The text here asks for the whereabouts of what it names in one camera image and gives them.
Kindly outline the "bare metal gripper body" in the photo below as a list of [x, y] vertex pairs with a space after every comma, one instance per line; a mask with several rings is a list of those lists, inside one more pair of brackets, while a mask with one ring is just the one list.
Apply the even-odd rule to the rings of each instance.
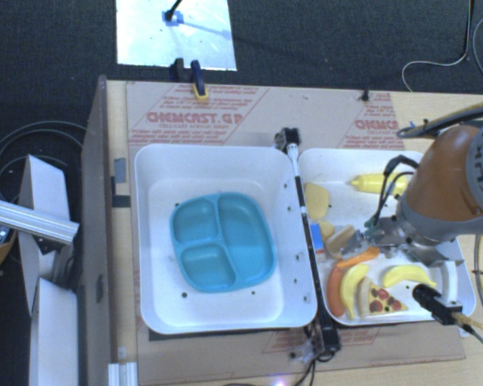
[[445, 262], [454, 262], [456, 266], [464, 259], [456, 239], [441, 240], [422, 235], [405, 219], [393, 215], [377, 219], [372, 216], [365, 223], [365, 238], [374, 246], [396, 245], [399, 252], [413, 261], [420, 262], [428, 268], [441, 266]]

